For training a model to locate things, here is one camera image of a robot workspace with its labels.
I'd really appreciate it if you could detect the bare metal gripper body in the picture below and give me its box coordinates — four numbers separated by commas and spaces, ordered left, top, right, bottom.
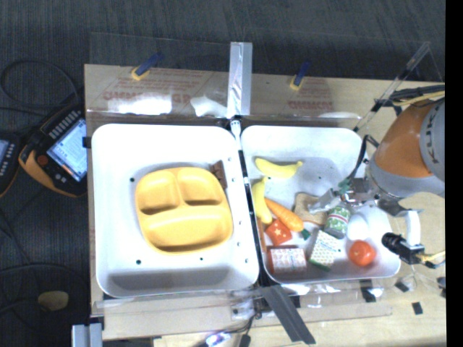
341, 177, 383, 209

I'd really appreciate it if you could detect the green and white can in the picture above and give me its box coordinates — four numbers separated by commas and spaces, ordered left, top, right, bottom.
323, 202, 352, 240

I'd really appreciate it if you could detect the brown bread slice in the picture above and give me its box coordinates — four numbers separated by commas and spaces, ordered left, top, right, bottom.
292, 192, 329, 227

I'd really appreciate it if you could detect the white egg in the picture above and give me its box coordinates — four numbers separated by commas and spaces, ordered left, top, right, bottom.
346, 213, 370, 242

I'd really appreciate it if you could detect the orange carrot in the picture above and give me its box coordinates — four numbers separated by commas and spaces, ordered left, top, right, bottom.
263, 197, 313, 241

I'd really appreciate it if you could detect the white plastic tray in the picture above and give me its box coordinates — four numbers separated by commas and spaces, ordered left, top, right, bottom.
90, 122, 260, 299
239, 124, 402, 286

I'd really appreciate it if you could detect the green and white carton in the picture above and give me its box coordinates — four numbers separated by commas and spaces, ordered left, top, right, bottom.
307, 229, 343, 272

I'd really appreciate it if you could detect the orange tomato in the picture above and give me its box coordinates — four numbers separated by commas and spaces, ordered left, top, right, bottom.
347, 239, 378, 268

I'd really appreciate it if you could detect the yellow banana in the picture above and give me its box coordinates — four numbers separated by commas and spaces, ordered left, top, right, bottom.
254, 156, 305, 180
250, 176, 273, 226

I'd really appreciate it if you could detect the red cube with yellow star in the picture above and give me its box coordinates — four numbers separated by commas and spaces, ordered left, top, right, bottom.
264, 218, 294, 247

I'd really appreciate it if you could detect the orange and white carton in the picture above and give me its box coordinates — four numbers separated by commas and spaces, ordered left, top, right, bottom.
268, 245, 308, 276

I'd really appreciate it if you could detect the brown stick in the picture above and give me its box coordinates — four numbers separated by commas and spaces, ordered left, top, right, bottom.
257, 216, 268, 254

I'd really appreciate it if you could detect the thin black and white rod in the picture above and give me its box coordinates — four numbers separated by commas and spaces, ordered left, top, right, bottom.
229, 118, 271, 287

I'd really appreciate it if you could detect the brown cardboard board red print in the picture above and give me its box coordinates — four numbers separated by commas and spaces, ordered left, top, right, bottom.
83, 63, 446, 340

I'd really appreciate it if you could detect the brown chocolate bar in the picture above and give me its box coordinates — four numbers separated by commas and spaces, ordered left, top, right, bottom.
208, 159, 229, 191

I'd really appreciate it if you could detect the yellow divided plate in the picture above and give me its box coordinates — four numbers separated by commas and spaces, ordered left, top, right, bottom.
134, 166, 234, 255

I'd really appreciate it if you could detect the black cylinder on white bracket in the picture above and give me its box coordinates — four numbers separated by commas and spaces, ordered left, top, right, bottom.
381, 210, 426, 265

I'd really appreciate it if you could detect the black block with thin wires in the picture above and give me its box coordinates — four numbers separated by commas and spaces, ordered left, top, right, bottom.
252, 294, 271, 316

